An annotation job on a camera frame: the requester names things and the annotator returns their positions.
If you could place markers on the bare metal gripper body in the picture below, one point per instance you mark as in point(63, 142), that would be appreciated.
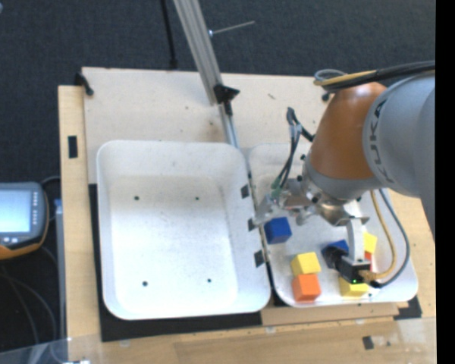
point(301, 199)

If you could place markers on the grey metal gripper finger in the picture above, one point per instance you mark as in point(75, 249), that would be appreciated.
point(304, 216)
point(267, 209)

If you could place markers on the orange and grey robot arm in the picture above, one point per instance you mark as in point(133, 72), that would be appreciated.
point(386, 135)

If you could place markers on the blue cube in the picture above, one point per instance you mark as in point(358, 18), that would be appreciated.
point(278, 230)
point(339, 245)

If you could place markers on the white plastic tray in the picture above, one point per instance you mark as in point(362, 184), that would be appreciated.
point(174, 233)
point(318, 237)

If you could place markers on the yellow cube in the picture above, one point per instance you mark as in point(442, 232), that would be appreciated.
point(370, 242)
point(350, 289)
point(305, 263)

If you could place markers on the orange cube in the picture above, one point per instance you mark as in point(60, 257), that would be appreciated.
point(306, 287)

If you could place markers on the red cube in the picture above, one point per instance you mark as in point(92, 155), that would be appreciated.
point(368, 256)

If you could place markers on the pale flat board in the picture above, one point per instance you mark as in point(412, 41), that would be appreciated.
point(144, 104)

